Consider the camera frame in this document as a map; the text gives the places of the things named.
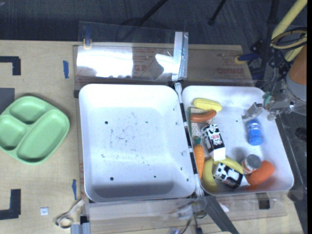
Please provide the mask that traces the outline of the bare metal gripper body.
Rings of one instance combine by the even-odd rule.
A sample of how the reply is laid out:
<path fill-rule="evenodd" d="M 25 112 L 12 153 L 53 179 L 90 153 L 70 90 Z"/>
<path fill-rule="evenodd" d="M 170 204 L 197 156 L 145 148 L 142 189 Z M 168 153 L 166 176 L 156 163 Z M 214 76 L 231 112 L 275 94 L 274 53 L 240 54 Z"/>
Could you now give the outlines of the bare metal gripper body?
<path fill-rule="evenodd" d="M 264 108 L 271 114 L 306 114 L 307 86 L 291 79 L 276 81 L 264 95 Z"/>

